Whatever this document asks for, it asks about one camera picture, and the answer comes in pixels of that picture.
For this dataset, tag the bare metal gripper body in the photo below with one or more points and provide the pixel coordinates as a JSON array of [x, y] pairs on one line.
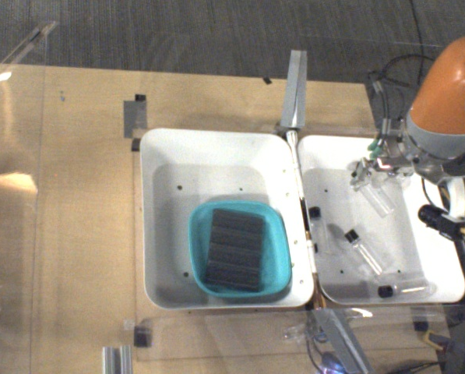
[[395, 156]]

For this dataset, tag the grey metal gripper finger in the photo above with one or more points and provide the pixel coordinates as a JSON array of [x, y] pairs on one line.
[[400, 177], [361, 171]]

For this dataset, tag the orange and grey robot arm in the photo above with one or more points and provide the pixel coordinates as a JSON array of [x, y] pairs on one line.
[[442, 92]]

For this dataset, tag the clear plastic bottle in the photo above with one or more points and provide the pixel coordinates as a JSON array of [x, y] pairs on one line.
[[380, 203]]

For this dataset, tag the clear bottle with black cap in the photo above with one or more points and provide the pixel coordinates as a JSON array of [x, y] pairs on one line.
[[362, 249], [315, 212], [386, 290]]

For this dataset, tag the white plastic tray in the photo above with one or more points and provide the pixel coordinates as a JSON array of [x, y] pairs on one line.
[[216, 162], [411, 248]]

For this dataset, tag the teal plastic basin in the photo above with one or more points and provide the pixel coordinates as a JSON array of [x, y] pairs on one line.
[[277, 248]]

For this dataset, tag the black ribbed foam block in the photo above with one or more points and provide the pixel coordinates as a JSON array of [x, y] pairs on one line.
[[236, 248]]

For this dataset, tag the black cylinder on white bracket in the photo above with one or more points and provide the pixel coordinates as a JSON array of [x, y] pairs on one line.
[[446, 212]]

